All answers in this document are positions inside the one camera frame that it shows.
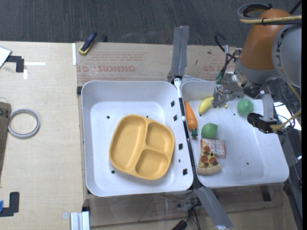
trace gray floor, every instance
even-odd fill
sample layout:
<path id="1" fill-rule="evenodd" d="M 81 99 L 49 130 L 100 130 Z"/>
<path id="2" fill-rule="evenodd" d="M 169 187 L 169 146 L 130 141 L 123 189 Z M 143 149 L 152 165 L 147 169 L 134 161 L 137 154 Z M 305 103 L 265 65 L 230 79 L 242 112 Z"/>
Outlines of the gray floor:
<path id="1" fill-rule="evenodd" d="M 247 3 L 271 3 L 290 11 L 299 0 L 0 0 L 0 41 L 60 42 L 84 41 L 92 31 L 96 41 L 107 34 L 109 42 L 172 44 L 174 27 L 189 25 L 189 45 L 216 45 L 222 33 L 230 46 L 242 47 L 250 26 L 236 15 Z M 301 14 L 299 6 L 294 14 Z M 285 85 L 272 85 L 276 101 L 287 103 L 295 113 L 299 103 Z M 301 155 L 301 138 L 296 130 L 286 137 L 285 154 Z M 299 229 L 302 226 L 301 161 L 290 163 L 291 185 L 286 188 Z"/>

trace toy carrot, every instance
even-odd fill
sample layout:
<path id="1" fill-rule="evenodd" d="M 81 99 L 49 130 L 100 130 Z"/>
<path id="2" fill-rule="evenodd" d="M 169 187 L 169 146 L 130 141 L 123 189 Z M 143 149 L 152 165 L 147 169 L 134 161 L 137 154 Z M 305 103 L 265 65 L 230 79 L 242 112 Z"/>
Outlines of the toy carrot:
<path id="1" fill-rule="evenodd" d="M 188 128 L 192 130 L 192 136 L 195 137 L 197 136 L 197 119 L 195 117 L 195 114 L 188 102 L 184 102 L 184 107 L 186 109 L 186 119 L 187 119 L 187 124 Z"/>

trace pizza crust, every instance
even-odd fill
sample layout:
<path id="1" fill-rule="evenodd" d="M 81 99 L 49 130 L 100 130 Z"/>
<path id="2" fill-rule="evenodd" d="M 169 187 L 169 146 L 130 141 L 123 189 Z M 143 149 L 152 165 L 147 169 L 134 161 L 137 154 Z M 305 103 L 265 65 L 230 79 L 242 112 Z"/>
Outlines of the pizza crust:
<path id="1" fill-rule="evenodd" d="M 213 167 L 209 167 L 209 168 L 197 167 L 197 173 L 202 174 L 202 175 L 209 175 L 209 174 L 218 173 L 221 169 L 222 169 L 222 166 L 220 164 L 217 164 L 217 165 L 215 165 Z"/>

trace yellow banana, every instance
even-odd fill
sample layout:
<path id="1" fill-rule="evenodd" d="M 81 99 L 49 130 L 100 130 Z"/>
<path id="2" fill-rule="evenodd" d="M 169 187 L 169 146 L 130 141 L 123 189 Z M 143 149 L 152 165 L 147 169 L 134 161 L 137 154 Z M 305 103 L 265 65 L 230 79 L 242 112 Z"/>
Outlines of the yellow banana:
<path id="1" fill-rule="evenodd" d="M 207 97 L 204 99 L 198 106 L 198 113 L 202 114 L 204 113 L 209 107 L 211 107 L 211 100 L 213 100 L 213 97 Z"/>

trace orange compartment plate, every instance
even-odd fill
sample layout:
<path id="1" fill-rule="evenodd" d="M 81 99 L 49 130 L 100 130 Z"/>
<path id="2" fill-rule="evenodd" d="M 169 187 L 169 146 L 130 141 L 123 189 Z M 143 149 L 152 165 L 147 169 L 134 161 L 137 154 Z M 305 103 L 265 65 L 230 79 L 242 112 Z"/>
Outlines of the orange compartment plate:
<path id="1" fill-rule="evenodd" d="M 155 180 L 165 175 L 175 138 L 165 125 L 140 115 L 123 117 L 113 134 L 109 159 L 118 170 Z"/>

